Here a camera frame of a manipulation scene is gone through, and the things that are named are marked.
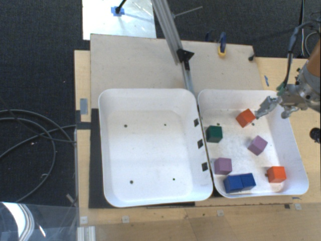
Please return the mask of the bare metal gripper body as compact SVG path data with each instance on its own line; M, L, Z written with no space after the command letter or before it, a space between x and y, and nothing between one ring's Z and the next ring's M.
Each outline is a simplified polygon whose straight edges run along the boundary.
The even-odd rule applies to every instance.
M320 93L313 90L309 84L288 84L278 91L279 104L287 108L300 110L320 110Z

